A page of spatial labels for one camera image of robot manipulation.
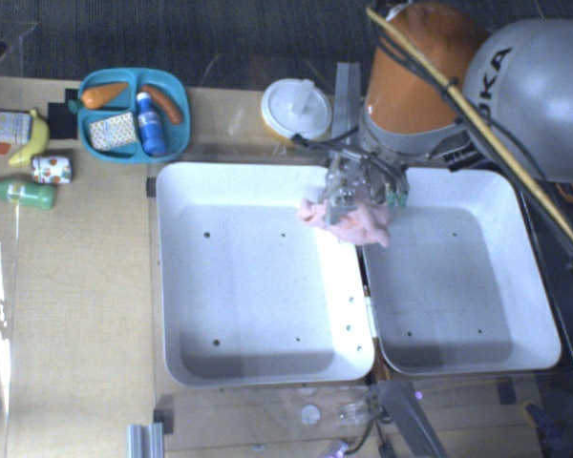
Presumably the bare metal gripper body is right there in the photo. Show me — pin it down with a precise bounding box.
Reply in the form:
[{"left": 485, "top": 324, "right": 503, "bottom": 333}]
[{"left": 323, "top": 153, "right": 389, "bottom": 226}]

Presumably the pink cloth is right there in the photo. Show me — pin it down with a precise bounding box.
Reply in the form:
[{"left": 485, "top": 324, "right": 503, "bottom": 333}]
[{"left": 296, "top": 197, "right": 393, "bottom": 249}]

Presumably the white round lidded cup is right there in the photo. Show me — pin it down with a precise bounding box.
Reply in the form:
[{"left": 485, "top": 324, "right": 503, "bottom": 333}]
[{"left": 260, "top": 77, "right": 334, "bottom": 143}]

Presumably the thin black and white rod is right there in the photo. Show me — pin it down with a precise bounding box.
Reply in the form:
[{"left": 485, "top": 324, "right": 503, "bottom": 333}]
[{"left": 357, "top": 245, "right": 388, "bottom": 384}]

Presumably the white plastic tray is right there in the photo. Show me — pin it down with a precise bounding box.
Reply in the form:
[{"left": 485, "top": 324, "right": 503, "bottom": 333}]
[
  {"left": 361, "top": 167, "right": 563, "bottom": 378},
  {"left": 155, "top": 161, "right": 376, "bottom": 389}
]

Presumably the blue divided plate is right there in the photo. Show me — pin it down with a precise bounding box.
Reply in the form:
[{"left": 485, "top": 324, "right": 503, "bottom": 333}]
[{"left": 75, "top": 67, "right": 192, "bottom": 165}]

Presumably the brown sausage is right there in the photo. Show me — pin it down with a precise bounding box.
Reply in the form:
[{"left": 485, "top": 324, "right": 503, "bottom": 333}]
[{"left": 140, "top": 83, "right": 184, "bottom": 127}]

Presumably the blue bottle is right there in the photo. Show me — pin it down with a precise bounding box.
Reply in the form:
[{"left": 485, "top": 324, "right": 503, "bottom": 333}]
[{"left": 135, "top": 92, "right": 169, "bottom": 157}]

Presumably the yellow and white packet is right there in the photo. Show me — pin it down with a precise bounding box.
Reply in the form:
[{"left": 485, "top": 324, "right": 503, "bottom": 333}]
[{"left": 88, "top": 111, "right": 140, "bottom": 153}]

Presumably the orange carrot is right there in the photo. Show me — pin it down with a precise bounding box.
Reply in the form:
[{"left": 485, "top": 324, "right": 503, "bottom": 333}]
[{"left": 68, "top": 81, "right": 130, "bottom": 115}]

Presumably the white can with orange print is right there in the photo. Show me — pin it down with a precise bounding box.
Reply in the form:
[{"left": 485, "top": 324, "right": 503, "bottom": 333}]
[{"left": 30, "top": 154, "right": 74, "bottom": 186}]

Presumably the yellow banana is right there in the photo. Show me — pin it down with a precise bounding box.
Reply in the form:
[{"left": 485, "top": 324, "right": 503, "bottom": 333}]
[{"left": 8, "top": 107, "right": 52, "bottom": 168}]

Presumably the green bottle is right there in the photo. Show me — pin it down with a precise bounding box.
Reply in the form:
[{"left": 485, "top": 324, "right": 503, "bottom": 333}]
[{"left": 0, "top": 177, "right": 58, "bottom": 211}]

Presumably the white and orange carton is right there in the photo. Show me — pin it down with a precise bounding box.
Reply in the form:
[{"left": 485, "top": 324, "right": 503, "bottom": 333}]
[{"left": 0, "top": 108, "right": 33, "bottom": 155}]

